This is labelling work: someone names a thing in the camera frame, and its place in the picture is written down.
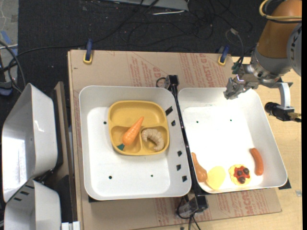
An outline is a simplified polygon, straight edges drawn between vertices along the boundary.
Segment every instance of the croissant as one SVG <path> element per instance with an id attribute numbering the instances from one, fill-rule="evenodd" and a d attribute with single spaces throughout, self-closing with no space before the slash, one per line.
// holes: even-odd
<path id="1" fill-rule="evenodd" d="M 149 138 L 152 140 L 156 146 L 153 148 L 155 151 L 161 151 L 164 148 L 164 141 L 160 131 L 153 128 L 148 128 L 142 131 L 141 133 L 142 140 L 147 141 Z"/>

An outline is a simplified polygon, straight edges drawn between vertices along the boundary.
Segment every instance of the cardboard sheet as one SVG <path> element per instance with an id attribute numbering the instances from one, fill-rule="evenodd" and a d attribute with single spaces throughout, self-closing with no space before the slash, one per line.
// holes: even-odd
<path id="1" fill-rule="evenodd" d="M 180 198 L 89 202 L 83 181 L 79 92 L 89 85 L 154 87 L 159 78 L 170 74 L 178 75 L 179 89 L 225 87 L 231 77 L 232 58 L 228 56 L 226 65 L 220 66 L 217 54 L 94 51 L 93 62 L 86 65 L 83 63 L 84 53 L 82 50 L 68 53 L 77 211 L 81 228 L 132 230 L 187 223 L 175 214 Z M 209 209 L 195 216 L 197 222 L 282 210 L 274 188 L 208 195 L 206 198 Z"/>

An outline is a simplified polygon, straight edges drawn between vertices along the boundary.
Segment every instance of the sausage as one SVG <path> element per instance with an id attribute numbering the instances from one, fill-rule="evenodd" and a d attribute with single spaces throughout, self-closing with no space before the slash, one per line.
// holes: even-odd
<path id="1" fill-rule="evenodd" d="M 255 174 L 262 175 L 263 174 L 263 161 L 262 161 L 262 157 L 259 151 L 256 148 L 252 148 L 250 149 L 250 153 L 251 155 L 253 155 L 253 158 L 256 163 Z"/>
<path id="2" fill-rule="evenodd" d="M 191 154 L 192 154 L 192 159 L 194 163 L 197 180 L 199 182 L 205 182 L 208 178 L 207 171 L 204 168 L 202 168 L 200 164 L 198 163 L 196 154 L 194 152 L 192 152 Z"/>

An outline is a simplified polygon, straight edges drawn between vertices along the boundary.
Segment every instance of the yellow clamp pad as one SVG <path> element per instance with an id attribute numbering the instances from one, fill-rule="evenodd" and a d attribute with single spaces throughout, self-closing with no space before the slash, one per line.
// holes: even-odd
<path id="1" fill-rule="evenodd" d="M 85 53 L 84 56 L 83 56 L 83 62 L 84 62 L 85 64 L 91 64 L 91 63 L 92 63 L 92 60 L 93 60 L 93 54 L 91 54 L 89 60 L 86 60 L 85 57 L 86 57 L 86 53 Z"/>
<path id="2" fill-rule="evenodd" d="M 224 62 L 221 62 L 221 57 L 222 56 L 219 56 L 217 63 L 219 63 L 219 65 L 221 65 L 221 66 L 224 66 L 226 64 L 226 58 L 225 58 Z"/>

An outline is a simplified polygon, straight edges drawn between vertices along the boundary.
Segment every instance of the black olive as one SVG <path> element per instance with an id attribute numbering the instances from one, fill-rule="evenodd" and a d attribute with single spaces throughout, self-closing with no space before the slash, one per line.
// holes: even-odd
<path id="1" fill-rule="evenodd" d="M 249 174 L 249 169 L 248 168 L 244 168 L 243 172 L 248 175 Z"/>
<path id="2" fill-rule="evenodd" d="M 240 176 L 238 178 L 238 181 L 241 183 L 241 184 L 244 184 L 245 183 L 245 177 L 244 176 Z"/>

